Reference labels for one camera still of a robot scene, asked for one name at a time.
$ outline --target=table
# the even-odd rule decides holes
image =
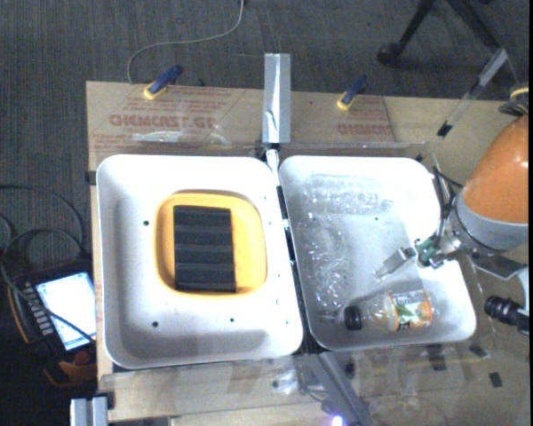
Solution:
[[[262,123],[262,91],[171,86],[164,100],[147,102],[142,87],[87,83],[91,177],[103,159],[116,153],[252,153]],[[335,105],[337,94],[294,91],[291,97],[292,140],[298,150],[315,151],[322,140],[334,153],[357,149],[368,155],[382,154],[388,147],[408,156],[417,154],[458,103],[360,96],[344,113]],[[473,102],[437,147],[435,156],[447,176],[464,182],[472,174],[485,148],[513,119],[498,112],[501,104]],[[143,135],[161,130],[174,131],[174,137],[188,144],[139,142]],[[91,221],[94,272],[100,273],[95,185]],[[526,263],[528,252],[523,245],[507,256]],[[469,341],[436,349],[360,351],[344,360],[345,367],[354,363],[352,386],[369,400],[375,419],[410,418],[423,424],[468,424],[470,418],[473,424],[504,424],[513,419],[529,424],[529,339],[482,311],[488,295],[523,301],[521,285],[515,279],[503,282],[476,272],[464,258],[460,263],[478,320]],[[294,357],[115,371],[102,342],[100,276],[95,277],[95,288],[99,393],[109,393],[114,403],[108,410],[110,422],[160,418],[162,424],[174,425],[329,424],[314,391],[285,385],[285,376],[297,365]]]

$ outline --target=black bottle cap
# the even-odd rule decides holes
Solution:
[[[362,313],[357,306],[347,306],[344,309],[344,319],[348,330],[361,330],[363,328]]]

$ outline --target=bottle label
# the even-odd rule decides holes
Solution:
[[[395,330],[429,327],[433,322],[433,308],[424,290],[387,295],[394,307]]]

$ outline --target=gray carpet floor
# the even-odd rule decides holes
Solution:
[[[377,62],[397,41],[419,0],[245,0],[240,25],[205,43],[193,40],[233,27],[239,0],[0,0],[0,184],[46,188],[83,217],[90,249],[86,81],[154,80],[174,64],[178,83],[261,89],[266,52],[289,53],[292,89],[341,92],[360,73],[375,95],[460,98],[493,51],[439,0],[396,66]],[[529,0],[470,0],[510,62],[481,99],[509,97],[529,80]],[[36,227],[76,232],[65,207],[39,193],[0,191],[0,214],[17,233]],[[4,245],[0,231],[0,247]],[[28,264],[70,259],[74,248],[44,235]],[[20,340],[0,294],[0,424],[63,425],[68,399],[44,380]],[[89,393],[86,387],[82,394]]]

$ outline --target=blue light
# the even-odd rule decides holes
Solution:
[[[331,426],[346,426],[346,424],[344,423],[344,419],[341,416],[335,415],[331,419]]]

